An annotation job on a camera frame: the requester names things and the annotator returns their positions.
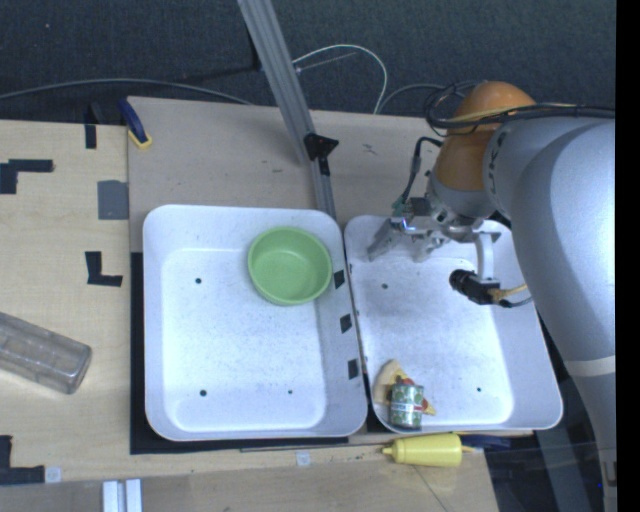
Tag yellow squeeze bottle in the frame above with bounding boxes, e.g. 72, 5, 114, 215
381, 432, 475, 469

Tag black cylinder on white bracket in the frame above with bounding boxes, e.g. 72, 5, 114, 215
448, 231, 502, 307

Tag pale wood board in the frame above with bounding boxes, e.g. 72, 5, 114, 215
126, 95, 539, 484

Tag toy pizza slice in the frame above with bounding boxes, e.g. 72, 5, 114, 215
373, 358, 438, 418

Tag small green can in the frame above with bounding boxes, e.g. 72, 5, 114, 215
389, 381, 426, 432

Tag white plastic tray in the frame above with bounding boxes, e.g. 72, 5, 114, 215
343, 214, 565, 436
142, 203, 369, 443

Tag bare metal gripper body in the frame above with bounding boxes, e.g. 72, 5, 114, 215
393, 196, 502, 247

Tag green bowl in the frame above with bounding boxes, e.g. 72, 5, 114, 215
246, 225, 334, 308

